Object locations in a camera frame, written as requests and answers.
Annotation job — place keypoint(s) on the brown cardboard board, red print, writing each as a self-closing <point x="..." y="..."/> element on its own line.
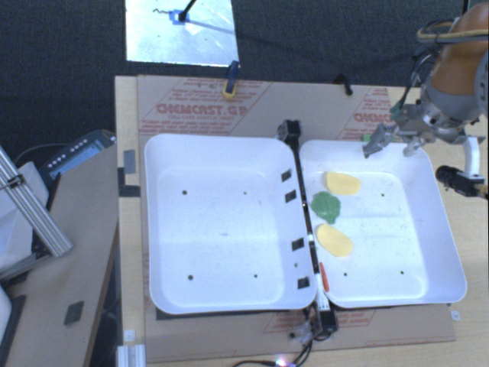
<point x="198" y="109"/>

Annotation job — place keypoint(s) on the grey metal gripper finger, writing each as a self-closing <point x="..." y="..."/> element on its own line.
<point x="378" y="140"/>
<point x="415" y="145"/>

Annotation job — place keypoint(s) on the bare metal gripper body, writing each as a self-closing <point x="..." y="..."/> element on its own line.
<point x="414" y="122"/>

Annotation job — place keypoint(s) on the green leaf-shaped piece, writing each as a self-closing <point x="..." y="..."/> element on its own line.
<point x="326" y="206"/>

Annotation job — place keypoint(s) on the thin orange stick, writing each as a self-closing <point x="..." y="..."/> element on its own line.
<point x="324" y="275"/>

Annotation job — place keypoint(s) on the yellow flat oval piece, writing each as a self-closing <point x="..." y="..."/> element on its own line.
<point x="335" y="240"/>
<point x="342" y="184"/>

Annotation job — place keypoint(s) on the white plastic tray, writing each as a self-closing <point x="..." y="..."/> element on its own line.
<point x="386" y="235"/>
<point x="221" y="224"/>

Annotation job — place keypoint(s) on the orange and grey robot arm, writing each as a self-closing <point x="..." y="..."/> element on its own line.
<point x="454" y="63"/>

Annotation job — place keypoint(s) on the black cylinder on white bracket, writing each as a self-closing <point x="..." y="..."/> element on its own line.
<point x="458" y="180"/>

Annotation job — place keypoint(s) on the thin black and white rod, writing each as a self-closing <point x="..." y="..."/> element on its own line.
<point x="305" y="205"/>

